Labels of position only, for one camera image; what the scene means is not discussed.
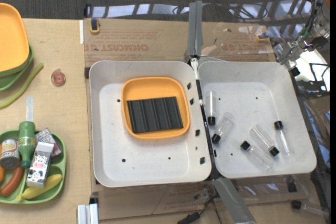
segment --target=white plastic tray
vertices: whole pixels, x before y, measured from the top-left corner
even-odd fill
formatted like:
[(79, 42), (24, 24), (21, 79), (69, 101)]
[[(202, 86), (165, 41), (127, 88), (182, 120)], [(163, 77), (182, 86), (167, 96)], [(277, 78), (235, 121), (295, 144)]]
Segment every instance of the white plastic tray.
[[(155, 76), (177, 80), (187, 100), (194, 99), (193, 105), (188, 102), (190, 127), (178, 137), (140, 140), (127, 132), (118, 100), (128, 80)], [(90, 92), (93, 167), (99, 183), (126, 187), (201, 182), (209, 176), (207, 139), (194, 72), (189, 65), (178, 61), (99, 61), (90, 69)]]
[[(215, 91), (218, 119), (224, 112), (235, 117), (232, 131), (213, 145), (218, 171), (227, 178), (309, 173), (316, 166), (316, 156), (304, 123), (297, 97), (285, 67), (276, 62), (204, 62), (199, 66), (203, 94)], [(286, 160), (278, 154), (273, 170), (264, 172), (247, 158), (240, 144), (249, 130), (261, 123), (276, 141), (274, 122), (281, 120), (295, 155)], [(215, 128), (210, 127), (211, 136)]]

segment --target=cable connector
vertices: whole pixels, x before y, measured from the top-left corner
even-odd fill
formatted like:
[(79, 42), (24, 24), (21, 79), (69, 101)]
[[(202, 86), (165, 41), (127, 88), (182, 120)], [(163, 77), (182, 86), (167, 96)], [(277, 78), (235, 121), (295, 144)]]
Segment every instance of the cable connector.
[(191, 215), (187, 215), (184, 219), (180, 220), (177, 224), (189, 224), (200, 218), (200, 214), (195, 212)]

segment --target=clear tube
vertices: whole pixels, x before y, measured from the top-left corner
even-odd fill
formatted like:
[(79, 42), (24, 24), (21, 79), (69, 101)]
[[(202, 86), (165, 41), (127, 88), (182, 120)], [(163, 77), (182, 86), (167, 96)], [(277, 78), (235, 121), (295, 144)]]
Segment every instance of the clear tube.
[(255, 125), (250, 130), (250, 135), (255, 139), (256, 143), (261, 148), (267, 150), (273, 157), (278, 155), (279, 150), (275, 147), (274, 140), (268, 135), (268, 133), (261, 127), (260, 124)]
[(214, 91), (209, 91), (205, 93), (205, 114), (207, 116), (207, 121), (209, 126), (214, 126), (216, 124), (216, 101), (217, 94)]
[(231, 129), (233, 128), (234, 121), (235, 117), (231, 113), (225, 112), (223, 114), (217, 123), (215, 133), (211, 138), (214, 144), (217, 144), (221, 137), (224, 137), (230, 133)]
[(266, 171), (272, 169), (273, 161), (262, 150), (250, 145), (247, 141), (244, 141), (240, 146), (248, 154), (248, 159), (259, 169)]
[(293, 150), (291, 149), (288, 140), (286, 138), (285, 129), (281, 121), (276, 121), (274, 123), (275, 129), (277, 130), (276, 140), (279, 145), (281, 145), (280, 150), (286, 156), (290, 157), (294, 154)]
[(292, 200), (291, 206), (293, 209), (313, 213), (315, 215), (323, 217), (324, 219), (329, 218), (329, 210), (327, 208), (321, 207), (320, 205), (312, 204), (311, 202)]

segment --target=orange plate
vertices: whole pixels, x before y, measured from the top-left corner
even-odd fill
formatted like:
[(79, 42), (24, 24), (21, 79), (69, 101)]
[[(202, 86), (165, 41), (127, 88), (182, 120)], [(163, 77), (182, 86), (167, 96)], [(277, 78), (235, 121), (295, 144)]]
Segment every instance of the orange plate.
[(19, 71), (28, 55), (28, 38), (20, 13), (13, 6), (0, 3), (0, 74)]
[[(183, 128), (154, 132), (133, 133), (127, 101), (176, 97), (180, 110)], [(145, 77), (127, 81), (121, 90), (122, 114), (129, 133), (139, 139), (162, 139), (184, 134), (190, 125), (187, 99), (182, 86), (174, 79), (167, 77)]]

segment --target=green plate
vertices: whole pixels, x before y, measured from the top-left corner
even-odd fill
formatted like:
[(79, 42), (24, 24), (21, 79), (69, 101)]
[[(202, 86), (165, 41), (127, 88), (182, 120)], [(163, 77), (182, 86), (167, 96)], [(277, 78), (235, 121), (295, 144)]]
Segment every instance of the green plate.
[(34, 57), (34, 50), (33, 50), (32, 46), (29, 44), (28, 63), (18, 73), (10, 74), (8, 76), (0, 78), (0, 92), (2, 92), (4, 90), (7, 90), (9, 87), (11, 87), (14, 84), (15, 81), (17, 81), (22, 76), (22, 74), (26, 71), (26, 69), (28, 68), (28, 66), (32, 62), (33, 57)]
[[(62, 150), (62, 153), (58, 155), (57, 157), (51, 159), (50, 161), (50, 167), (48, 171), (48, 176), (54, 175), (54, 174), (62, 174), (62, 180), (60, 183), (58, 183), (57, 186), (54, 188), (48, 190), (47, 192), (33, 198), (33, 199), (22, 199), (21, 201), (18, 201), (16, 199), (16, 196), (21, 195), (24, 190), (27, 188), (26, 186), (26, 178), (28, 174), (28, 169), (25, 169), (24, 176), (21, 179), (20, 184), (16, 187), (16, 189), (7, 197), (0, 195), (0, 202), (6, 203), (6, 204), (38, 204), (40, 202), (45, 202), (53, 199), (62, 189), (64, 178), (65, 178), (65, 170), (66, 170), (66, 148), (63, 140), (55, 133), (51, 133), (54, 137), (56, 143), (58, 144), (59, 148)], [(7, 130), (5, 132), (0, 133), (0, 143), (2, 143), (4, 140), (13, 138), (17, 139), (19, 138), (19, 130), (18, 129), (11, 129)], [(5, 178), (0, 183), (0, 189), (3, 188), (7, 182), (12, 177), (13, 170), (6, 169), (5, 170)]]

